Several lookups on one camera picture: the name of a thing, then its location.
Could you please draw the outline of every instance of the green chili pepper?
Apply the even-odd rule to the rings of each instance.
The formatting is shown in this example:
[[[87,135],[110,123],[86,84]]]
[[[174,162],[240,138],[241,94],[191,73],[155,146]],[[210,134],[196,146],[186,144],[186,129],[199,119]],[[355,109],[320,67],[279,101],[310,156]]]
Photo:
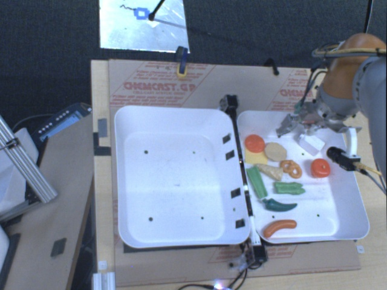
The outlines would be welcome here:
[[[287,193],[289,195],[301,195],[305,192],[302,184],[298,182],[275,182],[274,187],[277,193]]]
[[[262,180],[261,172],[257,167],[251,167],[246,170],[247,176],[250,178],[250,182],[254,187],[254,191],[259,199],[267,196],[267,190]]]
[[[297,203],[283,204],[275,201],[274,199],[263,199],[262,201],[265,204],[266,209],[271,211],[289,211],[297,206]]]

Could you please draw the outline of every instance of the green pea pod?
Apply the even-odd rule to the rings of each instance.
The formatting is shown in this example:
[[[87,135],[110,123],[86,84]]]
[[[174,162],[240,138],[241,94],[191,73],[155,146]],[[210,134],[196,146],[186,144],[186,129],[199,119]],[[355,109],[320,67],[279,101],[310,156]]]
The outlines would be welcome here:
[[[274,187],[277,193],[287,193],[289,195],[301,195],[305,192],[302,184],[298,182],[275,182]]]
[[[263,199],[262,201],[265,204],[266,209],[271,211],[289,211],[297,206],[297,203],[284,204],[277,202],[274,199]]]
[[[265,188],[264,182],[262,180],[261,172],[259,172],[257,167],[251,167],[246,170],[247,176],[250,179],[254,187],[254,191],[259,199],[262,199],[267,196],[267,190]]]

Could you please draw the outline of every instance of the yellow clip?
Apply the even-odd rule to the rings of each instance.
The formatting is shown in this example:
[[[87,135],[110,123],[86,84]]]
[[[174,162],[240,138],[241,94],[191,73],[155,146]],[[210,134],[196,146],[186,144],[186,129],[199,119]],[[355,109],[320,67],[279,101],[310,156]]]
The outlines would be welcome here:
[[[187,65],[186,65],[186,68],[184,70],[184,73],[180,73],[179,70],[180,70],[180,63],[177,64],[177,69],[176,69],[177,77],[179,79],[185,78],[185,76],[187,75]]]

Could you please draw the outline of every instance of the tan round toy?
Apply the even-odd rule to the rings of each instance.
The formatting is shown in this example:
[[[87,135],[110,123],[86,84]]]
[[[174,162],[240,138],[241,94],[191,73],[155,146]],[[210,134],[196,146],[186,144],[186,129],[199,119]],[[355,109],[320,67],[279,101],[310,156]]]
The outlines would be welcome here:
[[[265,154],[270,160],[282,161],[286,160],[287,151],[278,143],[267,143],[265,147]]]

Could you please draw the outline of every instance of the green toy vegetable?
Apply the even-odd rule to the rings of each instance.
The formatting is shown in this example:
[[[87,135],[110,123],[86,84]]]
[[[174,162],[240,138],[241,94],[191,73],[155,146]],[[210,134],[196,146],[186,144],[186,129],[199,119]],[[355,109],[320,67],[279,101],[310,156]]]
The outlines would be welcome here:
[[[298,182],[275,182],[274,187],[277,193],[287,193],[289,195],[301,195],[305,192],[302,184]]]
[[[251,167],[246,170],[247,176],[250,179],[254,187],[254,191],[259,199],[262,199],[267,196],[267,190],[265,188],[264,182],[262,180],[261,173],[257,167]]]
[[[262,201],[265,204],[266,209],[271,211],[289,211],[297,206],[297,203],[284,204],[277,202],[274,199],[263,199]]]

